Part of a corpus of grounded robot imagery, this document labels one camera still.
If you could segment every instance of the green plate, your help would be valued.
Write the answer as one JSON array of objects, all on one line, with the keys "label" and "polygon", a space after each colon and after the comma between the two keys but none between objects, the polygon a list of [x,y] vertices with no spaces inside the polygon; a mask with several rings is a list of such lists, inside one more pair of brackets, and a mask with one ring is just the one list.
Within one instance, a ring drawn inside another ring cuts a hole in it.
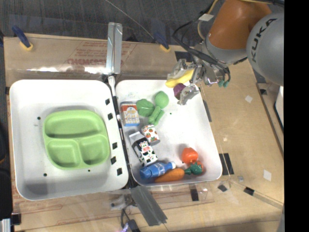
[{"label": "green plate", "polygon": [[60,169],[81,169],[101,164],[110,155],[103,119],[89,110],[50,114],[43,124],[49,160]]}]

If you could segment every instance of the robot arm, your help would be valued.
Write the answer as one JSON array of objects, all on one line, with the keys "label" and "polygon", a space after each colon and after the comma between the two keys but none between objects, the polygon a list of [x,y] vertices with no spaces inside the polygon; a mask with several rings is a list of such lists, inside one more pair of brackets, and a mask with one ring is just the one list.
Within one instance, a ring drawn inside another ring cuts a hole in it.
[{"label": "robot arm", "polygon": [[229,65],[246,58],[259,74],[283,86],[284,12],[272,14],[267,5],[284,6],[283,1],[225,0],[206,37],[201,34],[199,22],[197,29],[204,40],[201,44],[190,48],[175,37],[178,30],[197,21],[201,15],[209,14],[216,2],[202,11],[196,20],[179,27],[173,34],[173,38],[194,57],[190,65],[180,59],[168,75],[168,82],[173,79],[172,83],[177,84],[182,73],[194,69],[189,85],[182,86],[180,105],[185,105],[198,93],[197,82],[227,87],[231,78]]}]

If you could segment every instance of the white plastic tray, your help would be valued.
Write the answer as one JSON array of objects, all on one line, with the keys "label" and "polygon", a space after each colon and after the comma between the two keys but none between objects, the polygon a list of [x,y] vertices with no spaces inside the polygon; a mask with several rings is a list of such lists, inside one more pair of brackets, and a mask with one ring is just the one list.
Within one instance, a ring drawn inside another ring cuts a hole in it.
[{"label": "white plastic tray", "polygon": [[154,183],[140,178],[141,164],[130,144],[129,135],[140,131],[148,123],[148,118],[140,116],[138,127],[124,127],[125,141],[134,179],[142,186],[177,185],[213,181],[222,174],[222,165],[210,123],[200,94],[180,106],[174,97],[172,88],[165,86],[165,80],[125,80],[116,86],[118,105],[125,101],[137,102],[147,99],[155,103],[155,95],[164,91],[169,96],[169,104],[155,127],[160,143],[153,146],[158,161],[174,161],[177,167],[186,168],[181,161],[181,152],[185,147],[192,147],[199,153],[199,160],[204,164],[206,172],[199,176],[186,175],[181,181]]},{"label": "white plastic tray", "polygon": [[[21,196],[42,200],[112,191],[126,185],[128,170],[106,84],[88,80],[20,80],[10,88],[10,102],[16,187]],[[71,109],[88,109],[103,118],[111,146],[110,156],[103,164],[62,170],[48,159],[44,119],[53,112]]]}]

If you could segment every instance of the dark gray fabric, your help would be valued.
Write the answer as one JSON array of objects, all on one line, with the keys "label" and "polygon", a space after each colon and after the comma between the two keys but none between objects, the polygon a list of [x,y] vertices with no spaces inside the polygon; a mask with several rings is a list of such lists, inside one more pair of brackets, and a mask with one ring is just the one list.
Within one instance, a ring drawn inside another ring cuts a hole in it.
[{"label": "dark gray fabric", "polygon": [[[109,0],[142,25],[151,34],[159,32],[169,44],[180,25],[194,19],[213,0]],[[277,12],[280,8],[270,6]],[[107,24],[121,23],[124,40],[152,43],[153,39],[140,25],[105,0],[0,0],[0,29],[13,36],[11,27],[17,25],[24,32],[106,39]],[[218,4],[213,10],[218,11]],[[195,45],[201,39],[196,27],[188,31],[184,41]],[[0,127],[7,138],[7,111],[3,49],[0,49]],[[8,157],[0,165],[9,169]]]}]

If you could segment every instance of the blue bottle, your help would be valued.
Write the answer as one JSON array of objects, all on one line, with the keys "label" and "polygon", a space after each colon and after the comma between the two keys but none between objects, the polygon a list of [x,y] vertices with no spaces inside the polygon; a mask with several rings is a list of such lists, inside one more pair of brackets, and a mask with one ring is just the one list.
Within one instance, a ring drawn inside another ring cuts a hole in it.
[{"label": "blue bottle", "polygon": [[158,177],[165,174],[167,170],[171,170],[174,168],[176,168],[176,164],[173,161],[169,163],[156,162],[154,164],[141,168],[140,177],[142,179]]}]

